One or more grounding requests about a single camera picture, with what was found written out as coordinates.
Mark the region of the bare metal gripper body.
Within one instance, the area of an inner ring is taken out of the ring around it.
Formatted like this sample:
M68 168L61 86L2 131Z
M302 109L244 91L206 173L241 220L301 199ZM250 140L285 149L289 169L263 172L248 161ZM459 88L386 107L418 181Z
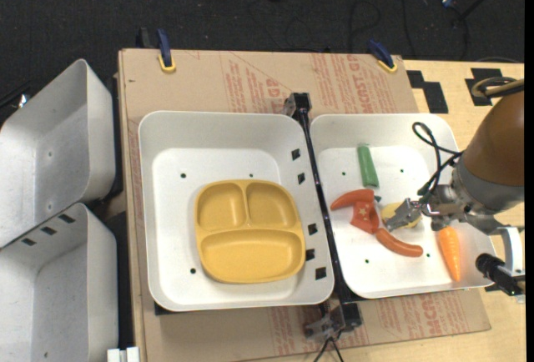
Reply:
M461 222L464 219L463 208L461 190L452 184L440 184L425 198L421 212L430 219L431 229L438 232L453 222Z

